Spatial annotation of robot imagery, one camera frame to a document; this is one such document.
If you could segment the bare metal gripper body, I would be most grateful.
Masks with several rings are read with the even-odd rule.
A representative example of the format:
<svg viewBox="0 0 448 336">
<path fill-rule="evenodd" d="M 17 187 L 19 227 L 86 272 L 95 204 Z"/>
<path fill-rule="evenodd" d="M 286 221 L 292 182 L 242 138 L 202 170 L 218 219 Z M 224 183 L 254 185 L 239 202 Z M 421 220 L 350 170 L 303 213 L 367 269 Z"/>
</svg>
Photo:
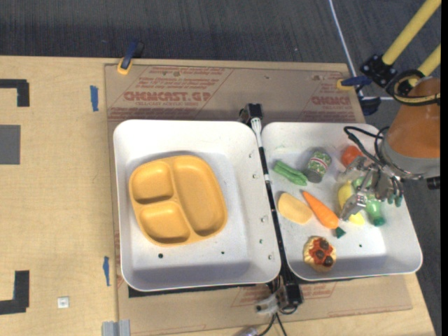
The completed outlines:
<svg viewBox="0 0 448 336">
<path fill-rule="evenodd" d="M 378 164 L 367 167 L 367 197 L 381 202 L 401 202 L 403 199 L 403 184 L 391 173 L 388 167 L 381 168 Z"/>
</svg>

